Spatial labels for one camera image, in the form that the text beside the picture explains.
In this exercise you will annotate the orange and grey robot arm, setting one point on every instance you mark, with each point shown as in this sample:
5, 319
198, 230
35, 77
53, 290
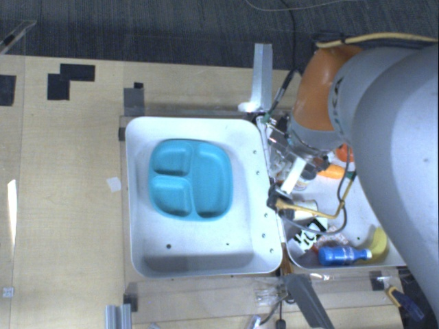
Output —
384, 142

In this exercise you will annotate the blue divided plate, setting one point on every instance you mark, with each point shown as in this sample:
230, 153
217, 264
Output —
209, 177

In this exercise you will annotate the blue plastic bottle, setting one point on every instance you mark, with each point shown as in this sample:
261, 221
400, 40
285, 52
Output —
337, 255

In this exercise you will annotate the orange carrot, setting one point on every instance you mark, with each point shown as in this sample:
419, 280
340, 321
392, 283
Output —
332, 171

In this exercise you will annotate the yellow banana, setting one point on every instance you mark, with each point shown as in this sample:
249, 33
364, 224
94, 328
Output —
380, 243

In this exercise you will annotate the red and white packet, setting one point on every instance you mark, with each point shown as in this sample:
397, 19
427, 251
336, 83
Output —
334, 240

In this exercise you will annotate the orange round fruit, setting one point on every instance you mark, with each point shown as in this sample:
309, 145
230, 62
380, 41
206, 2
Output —
343, 153

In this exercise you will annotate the white plastic tray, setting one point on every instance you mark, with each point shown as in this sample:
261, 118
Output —
192, 245
356, 204

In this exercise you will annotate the black and white carton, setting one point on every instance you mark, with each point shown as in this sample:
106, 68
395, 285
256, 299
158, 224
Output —
307, 236

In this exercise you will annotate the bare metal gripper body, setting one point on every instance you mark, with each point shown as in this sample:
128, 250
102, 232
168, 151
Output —
286, 142

